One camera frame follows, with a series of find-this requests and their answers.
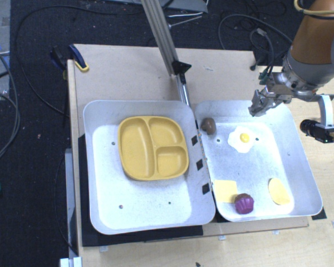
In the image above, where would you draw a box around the yellow divided plate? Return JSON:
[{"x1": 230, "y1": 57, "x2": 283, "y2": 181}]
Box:
[{"x1": 117, "y1": 115, "x2": 190, "y2": 182}]

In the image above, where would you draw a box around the black block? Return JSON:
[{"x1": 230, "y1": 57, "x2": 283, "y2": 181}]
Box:
[{"x1": 170, "y1": 60, "x2": 193, "y2": 77}]

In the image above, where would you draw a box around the white plastic tray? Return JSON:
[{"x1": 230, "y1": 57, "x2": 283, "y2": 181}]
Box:
[
  {"x1": 194, "y1": 99, "x2": 324, "y2": 223},
  {"x1": 82, "y1": 99, "x2": 217, "y2": 236}
]

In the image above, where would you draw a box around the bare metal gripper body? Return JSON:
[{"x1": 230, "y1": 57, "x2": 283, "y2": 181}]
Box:
[{"x1": 260, "y1": 71, "x2": 321, "y2": 104}]

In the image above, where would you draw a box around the yellow oval chip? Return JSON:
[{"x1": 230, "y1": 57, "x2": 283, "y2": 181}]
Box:
[{"x1": 267, "y1": 177, "x2": 292, "y2": 206}]

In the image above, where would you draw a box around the brown cardboard board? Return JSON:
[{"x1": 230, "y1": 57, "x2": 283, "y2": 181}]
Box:
[{"x1": 72, "y1": 43, "x2": 310, "y2": 238}]

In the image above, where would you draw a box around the white and yellow fried egg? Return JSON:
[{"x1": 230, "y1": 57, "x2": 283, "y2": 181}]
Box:
[{"x1": 227, "y1": 125, "x2": 261, "y2": 154}]

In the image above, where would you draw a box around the purple and brown cupcake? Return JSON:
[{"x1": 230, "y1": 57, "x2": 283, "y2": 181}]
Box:
[{"x1": 234, "y1": 192, "x2": 255, "y2": 215}]

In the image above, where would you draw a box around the thin black and white rod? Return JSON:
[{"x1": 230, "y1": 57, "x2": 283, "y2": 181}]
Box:
[{"x1": 176, "y1": 76, "x2": 214, "y2": 199}]

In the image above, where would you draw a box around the black cylinder on white bracket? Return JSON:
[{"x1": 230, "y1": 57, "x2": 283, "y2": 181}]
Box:
[{"x1": 299, "y1": 93, "x2": 334, "y2": 145}]

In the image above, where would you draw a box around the yellow square cheese slice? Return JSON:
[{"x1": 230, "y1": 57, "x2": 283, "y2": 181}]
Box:
[{"x1": 213, "y1": 179, "x2": 238, "y2": 204}]

